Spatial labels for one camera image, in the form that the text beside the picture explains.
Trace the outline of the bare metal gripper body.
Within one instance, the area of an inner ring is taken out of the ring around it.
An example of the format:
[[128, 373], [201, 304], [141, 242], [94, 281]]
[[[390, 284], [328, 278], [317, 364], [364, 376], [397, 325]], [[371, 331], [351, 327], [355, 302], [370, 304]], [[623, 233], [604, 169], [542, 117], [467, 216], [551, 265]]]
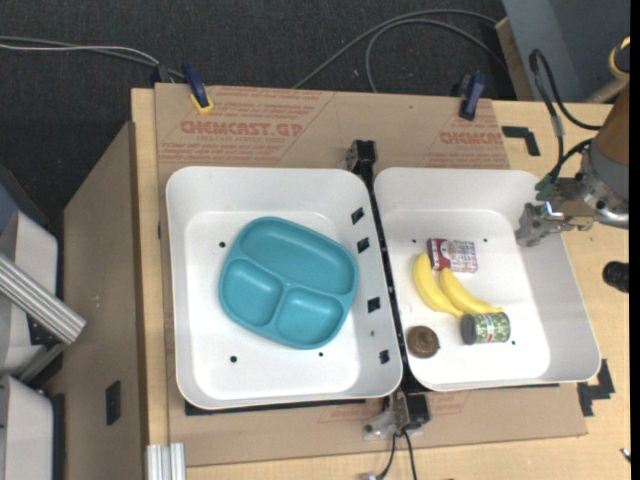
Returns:
[[628, 200], [596, 178], [559, 178], [546, 200], [546, 212], [566, 229], [588, 230], [594, 223], [629, 228]]

